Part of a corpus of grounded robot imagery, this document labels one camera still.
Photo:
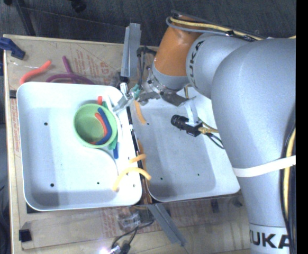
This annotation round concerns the red-orange bent tube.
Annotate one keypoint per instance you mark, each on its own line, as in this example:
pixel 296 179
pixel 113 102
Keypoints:
pixel 33 72

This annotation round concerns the red curved tube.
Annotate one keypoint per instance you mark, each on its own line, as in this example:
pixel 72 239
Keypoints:
pixel 101 123

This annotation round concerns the brown cardboard board red print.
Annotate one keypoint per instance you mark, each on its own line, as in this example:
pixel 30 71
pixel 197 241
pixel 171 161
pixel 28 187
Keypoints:
pixel 64 229

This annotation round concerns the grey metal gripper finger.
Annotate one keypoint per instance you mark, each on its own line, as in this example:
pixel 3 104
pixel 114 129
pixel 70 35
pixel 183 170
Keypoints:
pixel 122 102
pixel 124 89

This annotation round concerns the purple tube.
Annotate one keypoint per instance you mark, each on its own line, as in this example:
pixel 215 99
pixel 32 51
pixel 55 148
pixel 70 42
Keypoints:
pixel 69 76

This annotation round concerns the long yellow curved tube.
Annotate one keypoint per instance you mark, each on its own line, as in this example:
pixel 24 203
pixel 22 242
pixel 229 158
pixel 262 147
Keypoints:
pixel 135 170

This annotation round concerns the short yellow tube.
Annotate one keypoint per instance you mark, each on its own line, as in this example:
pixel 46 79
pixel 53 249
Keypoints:
pixel 137 158

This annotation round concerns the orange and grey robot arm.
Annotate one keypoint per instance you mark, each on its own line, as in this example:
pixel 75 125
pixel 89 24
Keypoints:
pixel 249 96

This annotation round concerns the green tube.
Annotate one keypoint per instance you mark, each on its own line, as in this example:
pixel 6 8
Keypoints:
pixel 114 144

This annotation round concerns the short blue tube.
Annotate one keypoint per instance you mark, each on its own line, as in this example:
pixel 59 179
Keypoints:
pixel 116 151

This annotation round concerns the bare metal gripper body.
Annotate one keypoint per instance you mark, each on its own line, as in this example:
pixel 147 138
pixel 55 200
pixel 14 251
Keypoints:
pixel 155 89

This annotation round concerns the green bowl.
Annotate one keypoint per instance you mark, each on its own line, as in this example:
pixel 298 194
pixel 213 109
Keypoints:
pixel 86 126

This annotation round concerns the short red tube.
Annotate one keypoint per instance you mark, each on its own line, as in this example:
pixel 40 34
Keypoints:
pixel 100 100

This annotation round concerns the orange tube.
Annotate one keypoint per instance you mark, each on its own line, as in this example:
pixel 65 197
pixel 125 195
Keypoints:
pixel 140 114

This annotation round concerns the black cylinder on white bracket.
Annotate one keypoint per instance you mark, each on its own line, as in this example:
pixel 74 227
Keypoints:
pixel 181 122

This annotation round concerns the thin black and white rod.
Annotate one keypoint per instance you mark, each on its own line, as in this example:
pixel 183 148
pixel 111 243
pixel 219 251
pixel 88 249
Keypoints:
pixel 133 132

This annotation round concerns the white plastic tray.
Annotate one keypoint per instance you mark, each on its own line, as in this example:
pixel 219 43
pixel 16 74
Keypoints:
pixel 183 163
pixel 64 163

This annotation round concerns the blue curved tube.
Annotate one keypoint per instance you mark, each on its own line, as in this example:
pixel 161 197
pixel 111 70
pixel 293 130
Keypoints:
pixel 108 124

